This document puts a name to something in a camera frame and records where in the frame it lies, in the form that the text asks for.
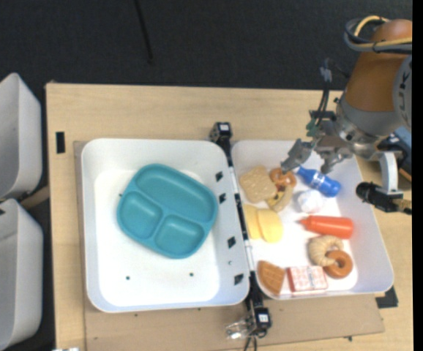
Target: wooden table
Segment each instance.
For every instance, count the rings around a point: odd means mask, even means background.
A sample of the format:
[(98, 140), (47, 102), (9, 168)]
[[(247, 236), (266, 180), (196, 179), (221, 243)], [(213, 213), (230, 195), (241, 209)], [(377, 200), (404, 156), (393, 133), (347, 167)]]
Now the wooden table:
[[(56, 346), (80, 350), (242, 350), (225, 326), (244, 305), (105, 314), (86, 299), (78, 228), (74, 142), (98, 137), (205, 139), (228, 121), (233, 140), (304, 137), (320, 91), (105, 86), (46, 86)], [(359, 160), (366, 181), (379, 166)], [(405, 198), (411, 184), (400, 179)], [(397, 308), (379, 310), (374, 295), (266, 301), (274, 326), (259, 350), (412, 350), (412, 221), (375, 210), (394, 268)], [(351, 340), (343, 337), (355, 336)]]

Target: blue toy bottle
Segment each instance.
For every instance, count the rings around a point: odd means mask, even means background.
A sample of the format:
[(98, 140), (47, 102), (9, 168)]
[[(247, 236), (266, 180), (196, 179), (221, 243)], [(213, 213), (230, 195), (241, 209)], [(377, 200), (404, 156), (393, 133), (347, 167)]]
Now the blue toy bottle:
[(305, 169), (300, 166), (296, 174), (300, 176), (308, 186), (320, 191), (327, 197), (334, 197), (340, 191), (341, 185), (339, 181), (335, 181), (315, 169)]

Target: cable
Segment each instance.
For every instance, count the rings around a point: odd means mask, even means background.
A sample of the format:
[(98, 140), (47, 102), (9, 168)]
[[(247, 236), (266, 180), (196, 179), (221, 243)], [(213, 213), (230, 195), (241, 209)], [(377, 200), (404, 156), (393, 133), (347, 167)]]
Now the cable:
[(135, 9), (137, 11), (138, 20), (140, 21), (140, 28), (143, 34), (143, 40), (146, 46), (146, 52), (148, 54), (148, 63), (153, 63), (153, 50), (151, 49), (151, 43), (148, 35), (148, 30), (146, 29), (145, 18), (143, 16), (140, 0), (133, 0), (133, 4), (135, 5)]
[(317, 120), (315, 122), (316, 126), (321, 125), (323, 115), (327, 110), (327, 105), (329, 104), (330, 83), (332, 83), (332, 71), (330, 70), (330, 65), (332, 65), (345, 78), (348, 79), (350, 77), (350, 74), (340, 68), (331, 58), (326, 58), (323, 61), (323, 64), (320, 68), (323, 77), (323, 91), (321, 102), (319, 103), (319, 107), (317, 109)]
[(389, 21), (387, 18), (377, 15), (369, 15), (362, 19), (356, 18), (350, 20), (345, 25), (343, 39), (349, 48), (359, 52), (411, 54), (413, 49), (412, 37), (373, 42), (359, 36), (361, 30), (367, 24), (370, 23), (379, 26)]
[(255, 335), (249, 335), (247, 337), (247, 341), (246, 341), (246, 345), (244, 346), (244, 350), (243, 351), (247, 351), (247, 349), (249, 348), (250, 345), (250, 341), (254, 341), (254, 351), (257, 351), (257, 336)]

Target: white tray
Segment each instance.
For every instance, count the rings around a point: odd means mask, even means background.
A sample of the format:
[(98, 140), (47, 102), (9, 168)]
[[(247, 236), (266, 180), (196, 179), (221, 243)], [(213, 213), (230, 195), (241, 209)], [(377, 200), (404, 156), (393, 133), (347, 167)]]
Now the white tray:
[[(293, 141), (248, 140), (237, 142), (232, 149), (236, 177), (251, 170), (257, 165), (264, 165), (269, 171), (279, 167), (287, 156)], [(323, 160), (312, 153), (304, 167), (320, 170)], [(342, 189), (333, 198), (326, 198), (324, 207), (317, 213), (327, 216), (344, 216), (352, 219), (354, 224), (353, 235), (349, 240), (343, 240), (345, 251), (353, 258), (353, 271), (344, 279), (327, 278), (327, 291), (317, 293), (294, 294), (290, 291), (288, 278), (285, 277), (280, 295), (276, 296), (262, 290), (275, 299), (285, 300), (303, 298), (307, 295), (349, 295), (359, 293), (383, 293), (394, 281), (392, 265), (387, 255), (383, 239), (375, 220), (371, 205), (363, 203), (356, 196), (356, 186), (363, 182), (356, 159), (347, 159), (335, 165), (329, 174), (330, 178), (339, 181)], [(313, 265), (307, 253), (307, 243), (310, 238), (318, 234), (306, 231), (298, 222), (308, 216), (301, 211), (296, 197), (299, 193), (309, 189), (301, 178), (296, 175), (297, 185), (293, 191), (293, 200), (290, 205), (281, 211), (280, 219), (284, 225), (281, 241), (270, 244), (264, 240), (250, 240), (255, 265), (259, 260), (266, 260), (281, 268), (300, 265)], [(243, 203), (250, 203), (240, 188)], [(268, 208), (265, 202), (253, 204), (259, 208)]]
[[(77, 160), (86, 290), (104, 312), (224, 306), (244, 300), (249, 268), (226, 157), (207, 141), (98, 139)], [(160, 163), (201, 182), (217, 198), (217, 221), (185, 259), (158, 254), (124, 234), (116, 221), (120, 194), (145, 165)], [(216, 174), (222, 173), (217, 181)]]

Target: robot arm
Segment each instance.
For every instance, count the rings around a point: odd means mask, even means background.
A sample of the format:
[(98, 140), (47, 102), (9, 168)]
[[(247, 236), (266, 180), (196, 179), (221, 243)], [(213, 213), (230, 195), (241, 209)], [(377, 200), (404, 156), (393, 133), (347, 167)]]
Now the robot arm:
[[(376, 30), (369, 40), (360, 37), (365, 26)], [(396, 158), (401, 154), (379, 149), (399, 127), (411, 131), (412, 32), (409, 20), (387, 20), (369, 16), (351, 20), (345, 27), (347, 46), (361, 52), (339, 100), (335, 112), (326, 111), (331, 71), (326, 60), (321, 68), (326, 86), (317, 111), (311, 111), (307, 136), (298, 139), (281, 163), (283, 172), (298, 167), (312, 150), (324, 160), (322, 173), (354, 154), (377, 160), (383, 174), (382, 186), (360, 184), (357, 195), (383, 211), (411, 213), (411, 204), (403, 200), (397, 188)]]

